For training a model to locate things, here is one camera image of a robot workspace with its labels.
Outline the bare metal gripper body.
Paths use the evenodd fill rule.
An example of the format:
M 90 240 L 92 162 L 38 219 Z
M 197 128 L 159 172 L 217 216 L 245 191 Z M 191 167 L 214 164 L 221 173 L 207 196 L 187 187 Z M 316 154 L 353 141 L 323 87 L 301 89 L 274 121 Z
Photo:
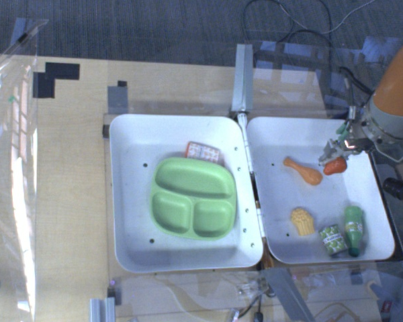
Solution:
M 386 133 L 374 121 L 346 120 L 336 134 L 337 138 L 329 139 L 325 146 L 331 149 L 331 161 L 332 155 L 340 151 L 345 160 L 350 155 L 377 151 L 394 162 L 403 161 L 403 140 Z

